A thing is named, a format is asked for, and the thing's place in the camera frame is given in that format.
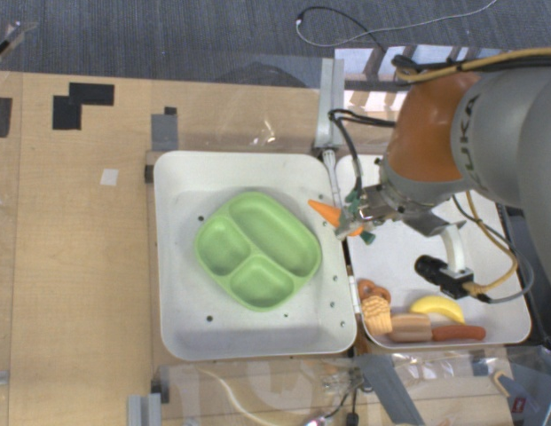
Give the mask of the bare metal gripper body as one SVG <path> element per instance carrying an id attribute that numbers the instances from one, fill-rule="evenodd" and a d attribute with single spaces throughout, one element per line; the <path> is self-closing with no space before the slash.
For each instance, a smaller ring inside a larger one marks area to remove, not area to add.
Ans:
<path id="1" fill-rule="evenodd" d="M 398 221 L 405 214 L 405 207 L 391 201 L 383 185 L 362 189 L 354 217 L 366 229 L 374 229 L 387 221 Z"/>

